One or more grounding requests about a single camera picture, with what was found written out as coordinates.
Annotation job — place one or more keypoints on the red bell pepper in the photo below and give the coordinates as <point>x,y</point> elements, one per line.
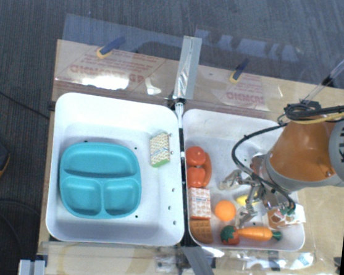
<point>195,176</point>

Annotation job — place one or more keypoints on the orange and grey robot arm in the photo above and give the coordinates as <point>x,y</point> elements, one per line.
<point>301,149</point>

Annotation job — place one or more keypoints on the orange carrot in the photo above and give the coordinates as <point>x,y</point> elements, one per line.
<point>255,233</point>

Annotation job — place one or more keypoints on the brown waffle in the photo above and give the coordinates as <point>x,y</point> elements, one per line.
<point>201,231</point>

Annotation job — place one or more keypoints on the orange and white carton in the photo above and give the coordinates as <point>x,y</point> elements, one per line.
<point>199,203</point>

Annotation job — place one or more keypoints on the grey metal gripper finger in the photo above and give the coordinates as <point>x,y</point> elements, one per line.
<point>247,216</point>
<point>231,180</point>

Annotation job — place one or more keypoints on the brown and white packet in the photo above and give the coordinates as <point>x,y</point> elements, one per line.
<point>275,219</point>

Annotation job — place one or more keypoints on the yellow banana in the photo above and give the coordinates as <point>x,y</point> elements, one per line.
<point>242,199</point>

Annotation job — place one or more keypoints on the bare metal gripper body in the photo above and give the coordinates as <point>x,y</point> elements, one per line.
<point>260,175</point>

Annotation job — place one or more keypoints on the orange sausage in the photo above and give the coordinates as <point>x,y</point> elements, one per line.
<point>208,169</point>

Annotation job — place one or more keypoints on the white plastic tray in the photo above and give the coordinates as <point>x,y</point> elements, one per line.
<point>222,133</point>
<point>158,200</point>

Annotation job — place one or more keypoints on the red strawberry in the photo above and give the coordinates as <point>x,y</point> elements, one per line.
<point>230,235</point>

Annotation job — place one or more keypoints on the orange fruit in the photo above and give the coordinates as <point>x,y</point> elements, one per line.
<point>225,210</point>

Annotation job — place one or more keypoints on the blue divided plate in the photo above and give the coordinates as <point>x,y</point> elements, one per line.
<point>98,180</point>

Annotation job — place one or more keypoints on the brown cardboard board, red print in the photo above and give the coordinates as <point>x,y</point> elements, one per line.
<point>121,71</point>

